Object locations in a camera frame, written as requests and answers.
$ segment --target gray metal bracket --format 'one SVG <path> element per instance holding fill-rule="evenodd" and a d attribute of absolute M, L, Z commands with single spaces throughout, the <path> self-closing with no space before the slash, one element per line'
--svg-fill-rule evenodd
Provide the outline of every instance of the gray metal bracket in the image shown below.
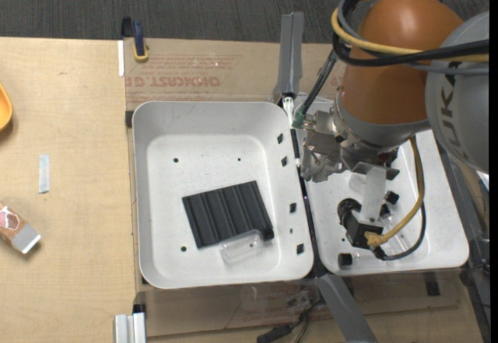
<path fill-rule="evenodd" d="M 479 221 L 472 195 L 458 164 L 444 150 L 440 149 L 440 155 L 470 247 L 468 268 L 463 268 L 462 272 L 472 273 L 478 296 L 473 303 L 474 310 L 482 335 L 487 338 L 491 333 L 491 275 L 485 267 L 486 263 L 489 267 L 489 227 L 482 226 Z M 489 200 L 489 187 L 483 188 L 482 195 Z M 469 292 L 471 295 L 474 293 L 470 287 Z"/>
<path fill-rule="evenodd" d="M 301 44 L 304 14 L 297 11 L 283 15 L 280 29 L 279 78 L 273 91 L 275 102 L 280 100 L 283 93 L 299 93 L 299 81 L 303 76 Z"/>
<path fill-rule="evenodd" d="M 373 165 L 371 163 L 366 163 L 366 162 L 358 162 L 352 169 L 352 173 L 359 173 L 359 174 L 367 174 L 370 169 L 373 167 L 377 167 L 380 169 L 385 169 L 386 171 L 386 178 L 388 180 L 393 180 L 398 174 L 399 170 L 398 169 L 393 169 L 392 167 L 386 167 L 386 166 L 379 166 L 379 165 Z"/>
<path fill-rule="evenodd" d="M 347 343 L 377 343 L 341 277 L 326 274 L 316 278 L 315 283 Z"/>

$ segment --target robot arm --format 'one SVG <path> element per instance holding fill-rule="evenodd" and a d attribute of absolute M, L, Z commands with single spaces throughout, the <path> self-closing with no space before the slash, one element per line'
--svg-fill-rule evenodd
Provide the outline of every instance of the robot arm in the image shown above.
<path fill-rule="evenodd" d="M 334 53 L 348 65 L 330 112 L 303 121 L 303 177 L 349 170 L 368 179 L 375 169 L 377 179 L 394 179 L 398 147 L 410 140 L 417 151 L 416 133 L 429 129 L 450 155 L 489 173 L 489 13 L 463 22 L 440 0 L 378 0 L 355 31 L 349 21 L 361 1 L 341 0 L 332 15 Z M 403 222 L 382 235 L 375 222 L 353 220 L 352 243 L 378 248 L 423 209 L 421 164 L 417 180 L 419 199 Z M 373 207 L 378 214 L 381 203 Z"/>

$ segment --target black wire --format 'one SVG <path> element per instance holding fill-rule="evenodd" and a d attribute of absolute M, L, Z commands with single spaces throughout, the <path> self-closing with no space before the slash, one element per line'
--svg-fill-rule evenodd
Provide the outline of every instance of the black wire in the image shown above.
<path fill-rule="evenodd" d="M 304 310 L 300 315 L 299 315 L 299 321 L 298 321 L 298 324 L 300 324 L 301 322 L 304 321 L 304 318 L 305 317 L 308 317 L 308 315 L 310 314 L 310 312 L 318 305 L 318 304 L 323 304 L 324 301 L 322 299 L 319 299 L 317 300 L 316 302 L 314 302 L 309 308 L 307 308 L 306 310 Z"/>
<path fill-rule="evenodd" d="M 415 252 L 417 249 L 419 249 L 420 245 L 423 242 L 424 236 L 426 235 L 426 206 L 422 202 L 422 206 L 420 207 L 420 212 L 422 216 L 422 225 L 420 227 L 420 233 L 419 233 L 419 238 L 415 242 L 415 244 L 410 247 L 409 249 L 405 250 L 404 252 L 398 253 L 398 254 L 391 254 L 391 255 L 384 255 L 382 257 L 382 260 L 384 261 L 393 261 L 393 260 L 399 260 L 402 259 L 403 257 L 407 257 L 413 252 Z"/>
<path fill-rule="evenodd" d="M 352 12 L 355 10 L 357 4 L 361 0 L 341 0 L 339 3 L 340 13 L 343 15 L 344 21 L 346 24 L 351 24 Z M 389 55 L 383 54 L 376 51 L 369 51 L 363 49 L 365 52 L 372 54 L 374 57 L 382 58 L 373 59 L 373 60 L 364 60 L 360 58 L 351 58 L 349 56 L 349 49 L 341 43 L 339 36 L 337 33 L 333 33 L 332 35 L 332 43 L 335 49 L 335 52 L 339 59 L 346 62 L 347 64 L 355 65 L 355 66 L 388 66 L 388 65 L 396 65 L 396 64 L 404 64 L 408 62 L 417 62 L 424 60 L 433 60 L 440 58 L 452 58 L 462 55 L 471 55 L 471 54 L 488 54 L 489 53 L 489 40 L 481 40 L 477 42 L 467 43 L 465 45 L 457 45 L 450 47 L 441 47 L 438 49 L 430 50 L 430 51 L 421 51 L 416 54 L 408 54 L 408 55 Z"/>
<path fill-rule="evenodd" d="M 351 58 L 349 49 L 340 42 L 337 33 L 332 35 L 332 44 L 337 58 L 346 64 L 354 66 L 381 67 L 388 65 L 405 64 L 407 62 L 417 62 L 434 60 L 441 58 L 461 57 L 465 55 L 486 54 L 489 52 L 489 39 L 478 40 L 472 43 L 458 44 L 456 46 L 441 47 L 434 50 L 420 51 L 419 53 L 386 56 L 375 59 Z"/>
<path fill-rule="evenodd" d="M 303 327 L 299 331 L 299 334 L 296 336 L 296 340 L 294 340 L 294 343 L 300 343 L 303 340 L 304 334 L 306 334 L 306 331 L 308 330 L 309 326 L 310 326 L 310 317 L 306 315 L 304 317 Z"/>
<path fill-rule="evenodd" d="M 315 82 L 313 89 L 311 89 L 310 93 L 308 94 L 308 97 L 306 97 L 306 99 L 304 100 L 303 108 L 300 110 L 303 114 L 306 113 L 306 111 L 308 111 L 314 99 L 319 94 L 321 88 L 324 86 L 325 82 L 327 81 L 327 78 L 330 75 L 332 69 L 334 68 L 336 62 L 337 62 L 337 57 L 335 56 L 334 49 L 332 48 L 330 54 L 327 57 L 327 60 L 320 69 L 320 73 L 318 74 L 318 79 Z"/>

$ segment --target clear plastic container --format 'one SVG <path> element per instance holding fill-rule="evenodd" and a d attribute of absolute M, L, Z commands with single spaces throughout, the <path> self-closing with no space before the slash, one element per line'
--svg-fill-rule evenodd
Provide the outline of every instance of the clear plastic container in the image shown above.
<path fill-rule="evenodd" d="M 391 231 L 397 224 L 393 220 L 392 215 L 386 215 L 385 217 L 383 217 L 382 223 L 384 223 L 385 233 Z M 386 243 L 386 246 L 387 245 L 389 245 L 388 254 L 398 254 L 406 251 L 410 247 L 410 243 L 403 235 L 403 230 L 401 230 L 399 233 L 390 238 L 389 241 Z"/>
<path fill-rule="evenodd" d="M 237 263 L 249 257 L 256 256 L 263 248 L 263 239 L 256 229 L 247 231 L 228 240 L 221 242 L 220 253 L 223 260 L 228 263 Z"/>
<path fill-rule="evenodd" d="M 351 173 L 349 178 L 349 189 L 354 190 L 360 194 L 365 193 L 366 176 L 359 173 Z"/>

